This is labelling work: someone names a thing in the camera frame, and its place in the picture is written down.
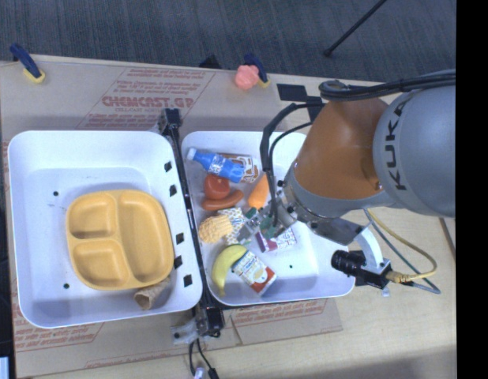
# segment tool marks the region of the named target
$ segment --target yellow plate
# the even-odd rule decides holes
[[[134,189],[78,197],[67,210],[72,266],[89,287],[147,287],[167,278],[174,248],[167,217],[153,196]]]

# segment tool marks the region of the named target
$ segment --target cardboard sheet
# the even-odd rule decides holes
[[[46,74],[34,84],[19,62],[0,62],[0,105],[8,195],[7,145],[30,129],[155,129],[165,107],[181,110],[182,137],[194,130],[262,130],[287,103],[274,84],[302,78],[269,75],[272,85],[244,92],[234,73],[138,63],[93,61],[33,55]],[[309,94],[317,82],[306,83]],[[117,365],[185,354],[174,345],[170,327],[182,325],[190,311],[46,330],[31,325],[17,302],[12,226],[8,220],[13,292],[13,329],[17,376],[31,377],[98,366]],[[225,311],[227,326],[208,349],[237,347],[342,329],[333,299],[281,303]]]

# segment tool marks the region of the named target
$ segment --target gray carpet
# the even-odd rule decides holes
[[[236,69],[253,52],[270,73],[394,81],[456,67],[456,0],[0,0],[0,60],[31,53]],[[0,204],[3,205],[0,138]],[[7,264],[0,291],[7,292]]]

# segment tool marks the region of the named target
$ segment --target yellow cable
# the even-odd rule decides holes
[[[389,227],[387,227],[384,223],[382,223],[377,216],[375,216],[369,209],[367,209],[367,212],[369,213],[370,217],[386,232],[388,232],[392,237],[396,238],[399,242],[402,242],[404,245],[407,247],[412,248],[413,250],[417,251],[418,253],[422,254],[425,258],[428,259],[433,265],[432,269],[428,272],[424,272],[421,274],[403,274],[401,272],[397,271],[390,271],[388,274],[386,274],[386,278],[392,282],[395,283],[402,283],[402,282],[407,282],[411,280],[419,280],[422,278],[427,278],[429,276],[432,276],[435,274],[437,271],[437,262],[434,260],[432,256],[430,256],[426,251],[421,250],[414,244],[408,242],[405,238],[400,237],[397,233],[392,231]]]

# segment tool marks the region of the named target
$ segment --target small package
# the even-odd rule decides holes
[[[293,246],[297,242],[297,238],[295,237],[291,227],[275,238],[266,238],[260,231],[258,231],[255,236],[262,253],[286,249]]]
[[[258,178],[260,171],[258,170],[257,161],[253,157],[248,155],[233,155],[229,153],[221,153],[221,155],[234,163],[244,166],[244,175],[242,176],[241,182],[248,182],[251,184]]]
[[[225,237],[225,242],[230,244],[238,244],[237,236],[240,232],[242,225],[246,222],[244,215],[242,214],[242,210],[238,207],[234,208],[227,208],[227,209],[220,209],[218,211],[218,215],[226,215],[230,219],[230,223],[232,226],[232,231],[227,233]]]
[[[259,295],[263,295],[277,278],[276,273],[251,251],[234,264],[232,271]]]

